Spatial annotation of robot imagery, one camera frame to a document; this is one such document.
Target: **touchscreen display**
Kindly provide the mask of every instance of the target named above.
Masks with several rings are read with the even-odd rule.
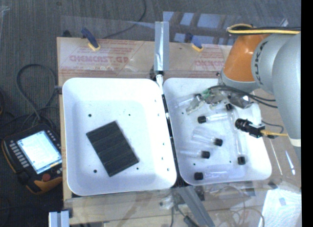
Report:
[[[45,131],[17,141],[37,174],[61,163],[62,156]]]

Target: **gray carpet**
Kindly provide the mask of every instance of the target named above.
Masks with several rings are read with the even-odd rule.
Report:
[[[184,13],[224,16],[224,23],[219,30],[232,25],[230,23],[233,21],[249,23],[252,18],[263,26],[271,26],[282,19],[287,19],[289,26],[301,26],[301,0],[145,0],[145,2],[147,9],[141,21],[143,25],[162,21],[164,12],[175,12],[180,18],[177,22],[172,20],[171,26],[177,33],[185,33],[185,28],[180,24]],[[123,21],[138,21],[144,8],[142,0],[0,0],[0,6],[2,5],[7,6],[8,11],[3,17],[0,41],[0,89],[5,96],[7,111],[15,116],[32,112],[16,88],[18,71],[28,64],[40,64],[57,73],[56,37],[62,36],[67,29],[72,36],[81,36],[79,29],[83,26],[82,21],[87,21],[90,26],[96,26],[95,36],[103,38],[120,30],[121,27],[126,28],[129,23]],[[112,38],[153,40],[154,32],[149,26],[145,26],[144,33],[142,31],[135,26]],[[194,33],[195,31],[202,35],[212,33],[194,28]],[[215,43],[227,44],[225,41]],[[51,89],[54,88],[51,76],[40,67],[25,69],[20,84],[36,108],[45,105]],[[58,106],[56,97],[50,105]],[[60,127],[58,110],[47,110],[45,116],[53,121],[58,131]],[[9,121],[10,117],[8,114],[1,119],[0,126]],[[14,127],[12,124],[1,127],[0,137],[12,132]],[[0,152],[0,195],[5,196],[13,206],[10,212],[0,211],[0,226],[2,224],[8,227],[47,226],[47,213],[62,208],[61,186],[41,196],[32,195],[18,183],[2,152]],[[6,201],[0,199],[0,207],[6,205]]]

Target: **gray robot arm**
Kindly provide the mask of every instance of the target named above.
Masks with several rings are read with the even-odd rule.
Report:
[[[262,40],[251,68],[258,86],[274,95],[291,144],[301,147],[301,33]]]

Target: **black connector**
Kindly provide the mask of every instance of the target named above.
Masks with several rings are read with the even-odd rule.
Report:
[[[245,120],[241,118],[238,118],[236,120],[235,126],[237,129],[244,131],[244,132],[248,132],[249,135],[256,137],[256,138],[263,136],[261,131],[265,129],[265,125],[254,125],[249,120],[247,119]]]
[[[188,227],[199,227],[190,217],[185,216],[184,222],[188,225]]]

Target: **metal bracket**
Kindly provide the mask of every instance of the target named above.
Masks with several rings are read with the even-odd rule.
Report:
[[[69,211],[49,212],[49,227],[69,227]]]
[[[215,227],[215,224],[192,186],[180,187],[178,188],[178,193],[188,205],[200,225]]]
[[[170,29],[168,22],[156,22],[154,72],[169,70]]]
[[[54,86],[54,88],[56,89],[59,95],[62,95],[62,86]]]

